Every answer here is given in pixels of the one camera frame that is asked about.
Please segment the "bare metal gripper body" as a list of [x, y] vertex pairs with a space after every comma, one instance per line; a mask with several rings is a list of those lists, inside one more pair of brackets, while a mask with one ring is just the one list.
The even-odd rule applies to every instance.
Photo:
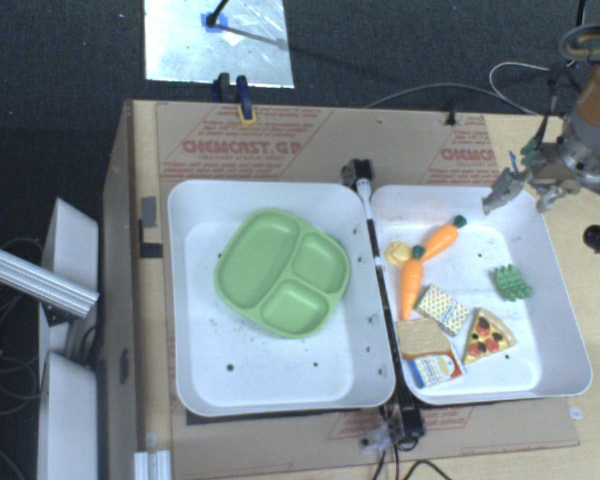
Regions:
[[542, 143], [529, 165], [529, 182], [575, 193], [580, 188], [600, 196], [600, 151], [579, 141]]

